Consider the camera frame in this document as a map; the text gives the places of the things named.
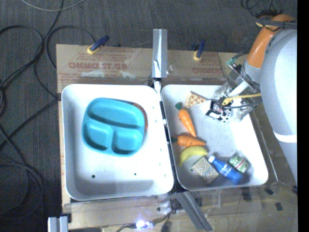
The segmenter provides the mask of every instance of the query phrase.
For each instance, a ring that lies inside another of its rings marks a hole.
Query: cardboard
[[[58,93],[69,84],[145,84],[151,80],[152,49],[104,46],[91,55],[88,47],[56,45]],[[216,52],[203,52],[196,61],[194,51],[168,50],[168,73],[165,81],[169,83],[224,81]]]

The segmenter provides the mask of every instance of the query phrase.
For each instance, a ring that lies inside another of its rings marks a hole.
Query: blue clamp
[[[97,42],[95,42],[94,44],[92,44],[91,46],[89,46],[87,48],[87,52],[90,54],[94,54],[95,52],[97,52],[100,49],[100,46],[104,46],[105,43],[109,40],[109,36],[105,35],[104,37],[102,37],[101,39],[99,39]]]
[[[194,59],[195,60],[201,60],[202,59],[202,53],[203,53],[203,50],[204,50],[204,47],[205,47],[205,40],[202,39],[201,40],[201,43],[199,44],[198,46],[198,49],[195,51],[194,53]]]

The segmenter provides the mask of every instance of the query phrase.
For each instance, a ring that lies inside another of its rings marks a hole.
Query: white cable
[[[26,2],[25,0],[21,0],[21,1],[24,2],[24,3],[27,4],[27,5],[29,5],[29,6],[31,6],[31,7],[33,7],[33,8],[35,8],[35,9],[38,9],[38,10],[43,10],[43,11],[48,11],[48,12],[57,12],[57,11],[62,11],[62,10],[70,9],[70,8],[76,6],[77,4],[80,4],[80,3],[82,3],[82,2],[84,2],[84,1],[86,1],[86,0],[80,0],[79,2],[73,4],[73,5],[69,6],[69,7],[62,8],[62,9],[57,9],[57,10],[43,9],[43,8],[37,7],[37,6],[35,6],[35,5],[32,5],[31,3],[28,3],[28,2]]]

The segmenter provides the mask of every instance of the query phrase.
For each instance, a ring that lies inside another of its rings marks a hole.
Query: green can
[[[238,154],[235,154],[233,157],[231,157],[228,160],[228,163],[242,174],[245,173],[250,166],[249,163],[241,158]]]

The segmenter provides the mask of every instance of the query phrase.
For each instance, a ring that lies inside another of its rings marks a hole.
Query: bottle label
[[[232,167],[230,167],[229,165],[224,165],[224,167],[219,171],[220,174],[222,174],[223,176],[227,176],[230,171],[232,170]]]

